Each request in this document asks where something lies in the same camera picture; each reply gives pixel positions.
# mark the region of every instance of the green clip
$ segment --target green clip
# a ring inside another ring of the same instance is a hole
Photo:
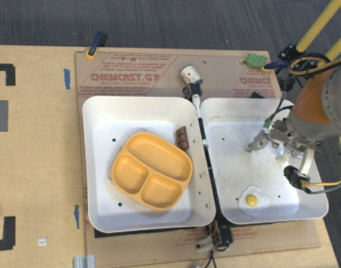
[[[246,64],[248,64],[254,68],[260,69],[261,67],[266,65],[266,60],[267,60],[266,56],[258,56],[255,54],[248,54],[247,58],[246,58]]]

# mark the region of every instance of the wire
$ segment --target wire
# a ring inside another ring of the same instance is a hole
[[[334,183],[308,183],[307,186],[335,186],[335,185],[339,185],[341,183],[340,181],[336,181]]]
[[[210,251],[209,261],[208,261],[208,263],[206,263],[206,266],[204,268],[208,268],[210,263],[211,263],[211,261],[214,263],[214,266],[216,267],[215,260],[214,260],[214,251],[213,250]]]
[[[215,221],[212,221],[207,226],[205,226],[205,229],[206,229],[206,232],[207,232],[208,235],[212,234],[215,231],[215,229],[216,229]]]
[[[324,64],[320,67],[316,67],[316,68],[308,69],[308,70],[295,69],[296,65],[306,60],[321,61]],[[341,65],[341,58],[334,60],[334,61],[330,61],[323,54],[313,53],[313,54],[303,55],[299,57],[298,59],[293,60],[290,63],[288,69],[291,74],[298,76],[298,77],[305,77],[305,76],[313,77],[313,75],[323,73],[329,69],[336,68],[337,66],[340,66],[340,65]]]
[[[225,248],[220,249],[219,247],[221,247],[221,245],[219,245],[219,246],[215,247],[215,250],[216,250],[216,251],[219,251],[219,252],[223,252],[223,251],[225,251],[229,246],[230,246],[230,245],[227,244],[227,245],[225,245]]]
[[[298,76],[295,75],[294,78],[295,78],[295,80],[298,82],[300,88],[303,88],[303,87],[304,87],[304,86],[303,86],[303,83],[299,80]]]
[[[284,88],[287,87],[287,83],[288,83],[288,78],[286,78],[285,81],[284,81]],[[277,111],[277,110],[281,107],[281,105],[282,105],[284,99],[286,98],[286,94],[287,94],[287,91],[283,90],[283,91],[282,91],[281,100],[280,100],[280,102],[279,102],[279,104],[278,104],[278,106],[277,106],[277,108],[276,108],[275,111]]]
[[[323,193],[328,193],[328,192],[332,192],[333,190],[337,190],[341,187],[341,183],[333,188],[330,188],[330,189],[326,189],[326,190],[320,190],[318,192],[314,192],[308,188],[305,188],[305,192],[308,193],[308,194],[323,194]]]
[[[271,114],[266,120],[265,120],[265,124],[263,125],[264,128],[270,128],[271,127],[271,123],[274,119],[274,117],[281,111],[283,110],[286,110],[286,109],[289,109],[291,110],[292,109],[292,105],[290,106],[284,106],[282,108],[278,108],[273,112],[273,114]]]

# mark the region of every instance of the blue tape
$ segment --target blue tape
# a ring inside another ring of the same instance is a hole
[[[74,216],[76,219],[77,229],[80,229],[80,213],[79,213],[79,206],[75,205]]]
[[[65,79],[66,89],[71,89],[70,88],[71,77],[70,77],[70,71],[68,69],[64,69],[64,79]]]

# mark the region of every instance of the cardboard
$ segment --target cardboard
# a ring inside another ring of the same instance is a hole
[[[85,100],[95,95],[182,97],[185,83],[180,78],[180,71],[187,65],[193,65],[203,79],[202,100],[210,97],[249,98],[253,92],[265,98],[279,98],[281,92],[274,72],[263,73],[248,66],[245,62],[248,53],[180,55],[174,52],[153,54],[149,51],[99,52],[93,61],[87,60],[84,52],[76,53],[87,254],[95,254],[98,267],[199,260],[207,259],[208,255],[197,252],[195,247],[197,241],[206,237],[204,227],[95,237],[95,229],[88,218],[81,112]],[[267,52],[260,54],[268,57]],[[234,243],[230,249],[217,252],[216,257],[320,246],[312,221],[236,227],[233,228],[233,235]]]
[[[216,252],[216,258],[320,246],[312,221],[236,227],[233,235],[230,249]],[[196,251],[204,237],[203,227],[104,238],[95,238],[91,225],[86,230],[87,253],[95,254],[97,267],[107,268],[207,259]]]

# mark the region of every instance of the gray carpet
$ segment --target gray carpet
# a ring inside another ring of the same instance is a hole
[[[297,43],[330,0],[0,0],[0,44],[266,50],[272,60]],[[326,53],[341,37],[341,9],[308,52]],[[285,77],[283,71],[279,77]],[[294,102],[300,87],[287,98]],[[337,138],[316,157],[323,181],[341,177]],[[341,267],[341,189],[328,193],[324,218]]]

